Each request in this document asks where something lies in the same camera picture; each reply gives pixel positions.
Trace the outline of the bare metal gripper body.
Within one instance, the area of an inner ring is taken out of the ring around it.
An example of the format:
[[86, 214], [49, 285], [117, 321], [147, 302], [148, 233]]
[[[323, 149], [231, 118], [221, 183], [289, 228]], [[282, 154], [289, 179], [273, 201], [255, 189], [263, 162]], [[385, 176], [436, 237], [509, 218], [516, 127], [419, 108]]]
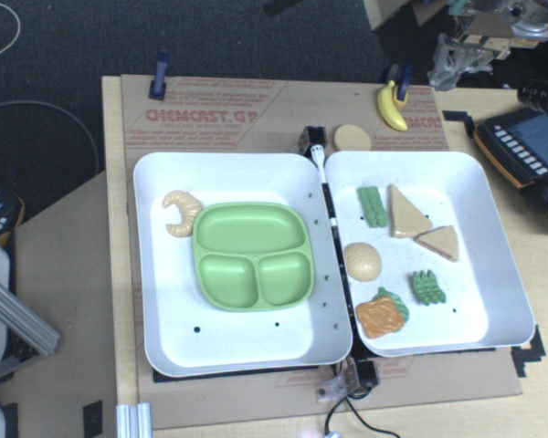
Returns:
[[456, 20], [460, 41], [488, 49], [497, 59], [548, 42], [546, 0], [468, 0]]

